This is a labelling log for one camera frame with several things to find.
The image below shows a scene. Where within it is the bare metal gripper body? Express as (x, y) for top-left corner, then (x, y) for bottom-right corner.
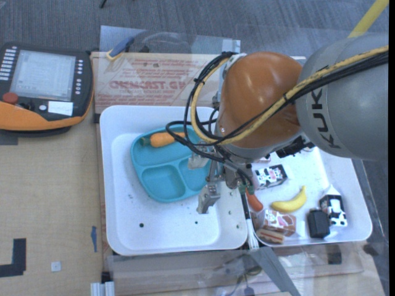
(205, 160), (252, 194)

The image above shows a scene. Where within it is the red sausage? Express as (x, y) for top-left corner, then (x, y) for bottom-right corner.
(246, 191), (264, 213)

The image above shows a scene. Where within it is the cow print carton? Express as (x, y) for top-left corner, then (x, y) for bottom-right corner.
(254, 164), (289, 189)
(318, 186), (348, 228)

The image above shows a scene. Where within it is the blue divided plate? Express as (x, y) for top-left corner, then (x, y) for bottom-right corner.
(130, 125), (214, 204)

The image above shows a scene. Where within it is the thin black and white rod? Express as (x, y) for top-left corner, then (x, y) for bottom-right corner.
(241, 189), (260, 251)

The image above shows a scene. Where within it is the orange carrot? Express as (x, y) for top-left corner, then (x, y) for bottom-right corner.
(140, 131), (186, 149)

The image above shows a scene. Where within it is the white plastic tray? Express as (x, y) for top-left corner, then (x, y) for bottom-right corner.
(99, 105), (249, 257)
(246, 143), (373, 248)

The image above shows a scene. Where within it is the yellow banana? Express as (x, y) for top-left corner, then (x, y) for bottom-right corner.
(270, 185), (308, 213)

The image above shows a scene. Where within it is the pink and brown carton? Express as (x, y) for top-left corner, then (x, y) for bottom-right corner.
(262, 209), (297, 237)

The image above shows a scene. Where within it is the brown cardboard board red print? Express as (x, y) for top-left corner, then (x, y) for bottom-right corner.
(91, 51), (365, 276)

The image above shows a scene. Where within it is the black box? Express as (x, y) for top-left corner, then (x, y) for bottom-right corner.
(306, 209), (331, 239)

